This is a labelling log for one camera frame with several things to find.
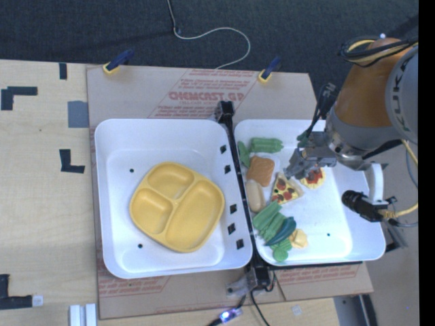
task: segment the pizza slice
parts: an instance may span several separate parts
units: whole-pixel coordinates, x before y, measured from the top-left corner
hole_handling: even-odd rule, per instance
[[[304,177],[300,180],[300,183],[308,188],[318,188],[325,182],[325,171],[323,168],[317,168],[310,170],[308,177]]]
[[[271,202],[276,200],[278,204],[284,204],[301,197],[303,193],[296,182],[287,179],[283,173],[277,173],[273,184]]]

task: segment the yellow plate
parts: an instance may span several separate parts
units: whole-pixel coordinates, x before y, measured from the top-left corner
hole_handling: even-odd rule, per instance
[[[160,244],[188,253],[204,245],[224,211],[220,188],[174,162],[153,167],[130,201],[135,225]]]

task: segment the blue clamp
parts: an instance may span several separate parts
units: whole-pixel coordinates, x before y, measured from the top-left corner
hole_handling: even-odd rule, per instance
[[[123,51],[123,53],[116,56],[111,62],[103,65],[104,72],[111,75],[119,69],[120,65],[127,64],[134,55],[135,51],[133,49]]]
[[[281,68],[281,57],[276,56],[269,66],[258,74],[258,79],[265,84],[271,78],[272,71],[278,71],[279,68]]]

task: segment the cardboard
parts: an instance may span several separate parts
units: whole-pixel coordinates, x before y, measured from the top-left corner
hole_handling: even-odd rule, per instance
[[[239,280],[244,269],[140,279],[116,278],[107,271],[101,247],[94,130],[110,118],[213,118],[219,101],[234,103],[234,125],[249,118],[311,119],[315,95],[309,76],[274,73],[263,84],[255,71],[123,66],[107,75],[101,66],[89,66],[87,86],[100,319],[237,305],[239,297],[228,295],[226,284]],[[258,303],[372,291],[365,264],[293,268],[277,270],[276,275],[277,286],[259,294]]]

